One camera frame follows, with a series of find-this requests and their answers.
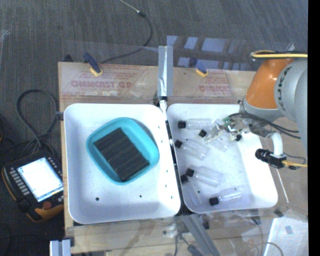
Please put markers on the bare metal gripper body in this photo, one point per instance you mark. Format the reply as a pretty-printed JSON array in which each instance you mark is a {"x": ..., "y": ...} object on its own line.
[{"x": 237, "y": 125}]

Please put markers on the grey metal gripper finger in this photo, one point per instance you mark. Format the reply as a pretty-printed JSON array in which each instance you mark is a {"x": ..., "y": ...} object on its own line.
[
  {"x": 212, "y": 131},
  {"x": 217, "y": 137}
]

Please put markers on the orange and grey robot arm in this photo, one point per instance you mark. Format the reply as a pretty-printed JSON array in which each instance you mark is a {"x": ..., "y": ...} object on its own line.
[{"x": 287, "y": 85}]

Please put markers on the clear plastic bottle black cap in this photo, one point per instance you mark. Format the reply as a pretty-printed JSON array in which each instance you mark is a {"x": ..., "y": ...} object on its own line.
[
  {"x": 197, "y": 123},
  {"x": 202, "y": 133},
  {"x": 206, "y": 175},
  {"x": 228, "y": 195},
  {"x": 193, "y": 149},
  {"x": 192, "y": 193},
  {"x": 238, "y": 137}
]

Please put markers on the white plastic tray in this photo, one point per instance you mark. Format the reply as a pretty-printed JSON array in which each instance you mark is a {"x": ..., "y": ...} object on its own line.
[
  {"x": 245, "y": 175},
  {"x": 120, "y": 205}
]

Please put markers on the black ribbed rectangular block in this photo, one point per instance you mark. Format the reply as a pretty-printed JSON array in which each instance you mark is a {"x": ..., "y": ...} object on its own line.
[{"x": 121, "y": 153}]

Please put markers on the brown cardboard board red print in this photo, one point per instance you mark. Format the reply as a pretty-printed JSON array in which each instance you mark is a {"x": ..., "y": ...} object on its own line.
[{"x": 112, "y": 85}]

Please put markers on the blue bowl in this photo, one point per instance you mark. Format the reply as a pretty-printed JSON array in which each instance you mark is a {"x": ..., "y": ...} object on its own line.
[{"x": 100, "y": 140}]

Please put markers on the black cylinder on white bracket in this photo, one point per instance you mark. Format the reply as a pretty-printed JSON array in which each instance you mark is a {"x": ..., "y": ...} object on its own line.
[{"x": 271, "y": 156}]

